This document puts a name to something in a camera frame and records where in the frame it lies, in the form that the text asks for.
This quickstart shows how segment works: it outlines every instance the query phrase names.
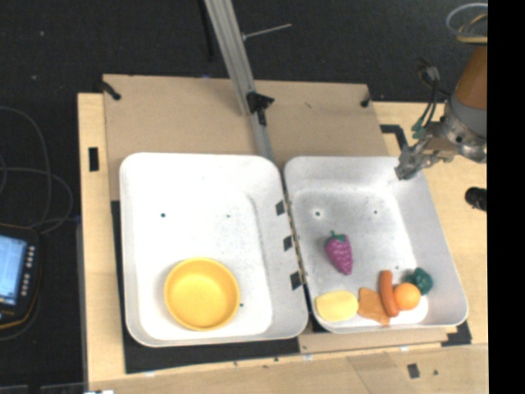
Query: orange toy fruit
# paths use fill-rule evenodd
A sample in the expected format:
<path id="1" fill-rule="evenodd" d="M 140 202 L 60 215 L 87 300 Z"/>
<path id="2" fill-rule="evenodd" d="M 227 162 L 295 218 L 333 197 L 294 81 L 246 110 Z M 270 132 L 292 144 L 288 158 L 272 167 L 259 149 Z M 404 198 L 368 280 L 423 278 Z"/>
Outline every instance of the orange toy fruit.
<path id="1" fill-rule="evenodd" d="M 408 311 L 419 305 L 421 292 L 416 285 L 404 282 L 395 287 L 394 297 L 399 309 Z"/>

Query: toy chicken nugget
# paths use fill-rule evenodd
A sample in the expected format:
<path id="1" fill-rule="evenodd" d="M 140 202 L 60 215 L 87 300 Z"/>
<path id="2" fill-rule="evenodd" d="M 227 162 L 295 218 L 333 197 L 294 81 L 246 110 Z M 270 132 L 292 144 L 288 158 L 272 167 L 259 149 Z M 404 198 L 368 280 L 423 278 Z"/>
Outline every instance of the toy chicken nugget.
<path id="1" fill-rule="evenodd" d="M 381 302 L 381 295 L 372 289 L 359 289 L 358 314 L 364 318 L 373 319 L 382 325 L 390 324 L 390 317 Z"/>

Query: device screen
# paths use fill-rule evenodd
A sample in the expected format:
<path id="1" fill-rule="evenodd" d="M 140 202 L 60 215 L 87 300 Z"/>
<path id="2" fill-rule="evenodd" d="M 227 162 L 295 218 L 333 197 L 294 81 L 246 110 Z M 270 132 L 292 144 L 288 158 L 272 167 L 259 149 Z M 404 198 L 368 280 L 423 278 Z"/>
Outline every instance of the device screen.
<path id="1" fill-rule="evenodd" d="M 16 305 L 27 242 L 0 235 L 0 302 Z"/>

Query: green toy vegetable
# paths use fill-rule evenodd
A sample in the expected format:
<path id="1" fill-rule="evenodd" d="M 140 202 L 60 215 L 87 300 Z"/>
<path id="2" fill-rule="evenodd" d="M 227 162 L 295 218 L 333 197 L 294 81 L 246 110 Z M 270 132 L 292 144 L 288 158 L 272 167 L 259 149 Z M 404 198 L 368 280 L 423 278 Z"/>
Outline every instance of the green toy vegetable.
<path id="1" fill-rule="evenodd" d="M 422 295 L 426 295 L 432 289 L 432 285 L 434 284 L 430 274 L 420 267 L 417 267 L 413 271 L 413 274 L 407 276 L 404 280 L 416 285 Z"/>

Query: toy food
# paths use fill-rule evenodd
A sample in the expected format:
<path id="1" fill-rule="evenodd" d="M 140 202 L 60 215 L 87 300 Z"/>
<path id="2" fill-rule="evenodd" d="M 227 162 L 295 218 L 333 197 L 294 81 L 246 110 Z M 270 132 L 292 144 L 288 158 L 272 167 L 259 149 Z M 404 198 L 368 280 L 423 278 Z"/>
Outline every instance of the toy food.
<path id="1" fill-rule="evenodd" d="M 394 297 L 394 287 L 392 286 L 392 272 L 390 270 L 383 270 L 379 276 L 379 289 L 381 293 L 381 301 L 385 307 L 385 311 L 389 317 L 397 317 L 399 315 L 399 306 Z"/>
<path id="2" fill-rule="evenodd" d="M 364 318 L 373 319 L 382 325 L 390 324 L 390 317 L 383 307 L 381 295 L 366 287 L 359 289 L 358 314 Z"/>
<path id="3" fill-rule="evenodd" d="M 358 298 L 348 291 L 332 291 L 318 296 L 315 306 L 321 318 L 330 322 L 344 321 L 358 312 Z"/>
<path id="4" fill-rule="evenodd" d="M 336 235 L 335 232 L 331 231 L 331 236 L 326 240 L 324 248 L 326 255 L 340 273 L 346 275 L 352 273 L 354 259 L 347 235 Z"/>
<path id="5" fill-rule="evenodd" d="M 394 297 L 399 309 L 408 311 L 419 305 L 421 292 L 416 285 L 403 282 L 395 287 Z"/>
<path id="6" fill-rule="evenodd" d="M 408 283 L 416 285 L 422 295 L 426 295 L 432 289 L 434 284 L 430 274 L 420 267 L 417 267 L 413 271 L 413 274 L 407 276 L 404 280 Z"/>

